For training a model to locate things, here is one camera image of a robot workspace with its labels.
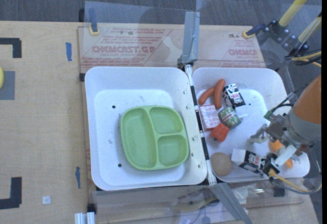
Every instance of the white tray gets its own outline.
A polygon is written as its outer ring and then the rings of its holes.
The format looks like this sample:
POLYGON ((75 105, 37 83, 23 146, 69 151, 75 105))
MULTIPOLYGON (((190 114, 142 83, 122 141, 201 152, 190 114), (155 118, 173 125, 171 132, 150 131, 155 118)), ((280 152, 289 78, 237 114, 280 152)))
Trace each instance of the white tray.
POLYGON ((103 190, 196 185, 207 176, 188 78, 177 68, 95 67, 85 76, 91 174, 103 190), (182 117, 190 155, 181 165, 144 171, 127 161, 120 135, 120 115, 144 105, 163 105, 182 117))
MULTIPOLYGON (((236 107, 238 115, 248 114, 242 119, 242 123, 231 129, 223 142, 215 141, 210 136, 210 131, 204 131, 209 155, 215 152, 223 152, 231 157, 233 148, 249 150, 260 155, 270 152, 269 142, 248 144, 247 139, 264 124, 269 124, 263 116, 267 110, 272 109, 285 99, 287 93, 279 74, 271 69, 265 68, 199 68, 193 73, 193 81, 196 96, 200 97, 203 91, 213 87, 219 79, 224 79, 226 84, 235 83, 246 103, 244 106, 236 107)), ((205 105, 213 104, 212 97, 205 105)), ((283 107, 275 111, 275 114, 288 112, 289 107, 283 107)), ((307 154, 293 161, 293 167, 283 165, 281 176, 285 178, 298 178, 308 174, 310 163, 307 154)), ((233 165, 229 175, 219 177, 224 182, 245 182, 265 180, 267 176, 260 176, 249 170, 233 165)))

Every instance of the green plate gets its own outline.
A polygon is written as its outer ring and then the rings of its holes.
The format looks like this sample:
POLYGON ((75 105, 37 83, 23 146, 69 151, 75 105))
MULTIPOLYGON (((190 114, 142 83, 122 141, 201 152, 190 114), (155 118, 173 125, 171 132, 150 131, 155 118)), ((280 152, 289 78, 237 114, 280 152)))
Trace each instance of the green plate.
POLYGON ((189 142, 180 115, 166 106, 141 106, 121 117, 127 160, 141 170, 175 167, 189 156, 189 142))

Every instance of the white square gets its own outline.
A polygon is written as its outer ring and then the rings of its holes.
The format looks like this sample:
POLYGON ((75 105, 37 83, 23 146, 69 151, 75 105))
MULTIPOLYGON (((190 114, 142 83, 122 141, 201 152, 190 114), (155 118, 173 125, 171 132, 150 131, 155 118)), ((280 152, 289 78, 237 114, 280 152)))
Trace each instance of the white square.
POLYGON ((42 204, 43 205, 51 204, 51 197, 50 196, 42 197, 42 204))

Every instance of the wooden table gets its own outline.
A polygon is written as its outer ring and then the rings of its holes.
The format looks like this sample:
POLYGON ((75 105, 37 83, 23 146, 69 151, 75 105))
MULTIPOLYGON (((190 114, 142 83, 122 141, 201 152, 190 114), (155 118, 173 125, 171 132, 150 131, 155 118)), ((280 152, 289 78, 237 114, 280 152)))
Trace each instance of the wooden table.
MULTIPOLYGON (((14 99, 0 99, 0 199, 10 198, 11 178, 22 180, 21 204, 1 209, 1 224, 74 223, 75 213, 87 211, 80 26, 0 21, 1 38, 21 40, 21 58, 13 58, 11 45, 0 45, 0 66, 15 74, 14 99), (42 203, 45 196, 50 204, 42 203)), ((309 196, 301 204, 251 209, 249 217, 253 223, 318 223, 309 196)))

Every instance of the pink box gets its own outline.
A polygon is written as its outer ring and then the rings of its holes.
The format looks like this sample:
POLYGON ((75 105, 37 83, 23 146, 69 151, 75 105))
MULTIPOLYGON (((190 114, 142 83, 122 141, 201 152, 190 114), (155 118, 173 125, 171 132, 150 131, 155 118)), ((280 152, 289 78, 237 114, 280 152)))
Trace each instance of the pink box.
POLYGON ((219 117, 215 105, 204 105, 199 107, 203 128, 211 130, 219 123, 219 117))

